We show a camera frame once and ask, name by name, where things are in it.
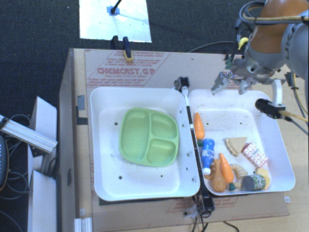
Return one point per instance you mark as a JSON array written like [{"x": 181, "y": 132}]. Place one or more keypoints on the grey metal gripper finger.
[
  {"x": 220, "y": 82},
  {"x": 243, "y": 86}
]

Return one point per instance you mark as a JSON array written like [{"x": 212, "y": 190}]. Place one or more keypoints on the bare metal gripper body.
[{"x": 243, "y": 70}]

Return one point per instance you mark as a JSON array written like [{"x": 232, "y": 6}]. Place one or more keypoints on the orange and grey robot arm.
[{"x": 272, "y": 28}]

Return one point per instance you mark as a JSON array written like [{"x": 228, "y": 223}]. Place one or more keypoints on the brown cardboard board, red print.
[{"x": 193, "y": 66}]

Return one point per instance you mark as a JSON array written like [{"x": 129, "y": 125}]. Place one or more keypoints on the white plastic tray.
[
  {"x": 229, "y": 120},
  {"x": 108, "y": 153}
]

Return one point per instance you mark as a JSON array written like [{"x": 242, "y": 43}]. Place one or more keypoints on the thin black and white rod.
[{"x": 190, "y": 120}]

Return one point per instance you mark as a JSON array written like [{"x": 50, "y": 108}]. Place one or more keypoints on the orange carrot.
[
  {"x": 226, "y": 169},
  {"x": 199, "y": 127}
]

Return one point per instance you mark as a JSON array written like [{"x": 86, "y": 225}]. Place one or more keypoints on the red and white carton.
[{"x": 254, "y": 155}]

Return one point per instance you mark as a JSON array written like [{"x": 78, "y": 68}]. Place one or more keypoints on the blue and white bottle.
[{"x": 207, "y": 151}]

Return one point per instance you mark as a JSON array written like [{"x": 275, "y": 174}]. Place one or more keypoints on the tan croissant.
[{"x": 240, "y": 170}]

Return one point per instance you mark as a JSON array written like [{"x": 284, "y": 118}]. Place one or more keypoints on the yellow corn cob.
[{"x": 263, "y": 173}]

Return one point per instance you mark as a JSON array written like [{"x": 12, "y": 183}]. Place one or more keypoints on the green divided plate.
[{"x": 147, "y": 136}]

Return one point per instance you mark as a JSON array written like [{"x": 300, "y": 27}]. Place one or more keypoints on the grey can with green label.
[{"x": 254, "y": 182}]

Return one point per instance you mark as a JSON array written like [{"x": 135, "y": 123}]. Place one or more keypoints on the orange plastic jug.
[{"x": 218, "y": 181}]

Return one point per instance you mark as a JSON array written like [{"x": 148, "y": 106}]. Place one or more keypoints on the black cylinder on white bracket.
[{"x": 268, "y": 107}]

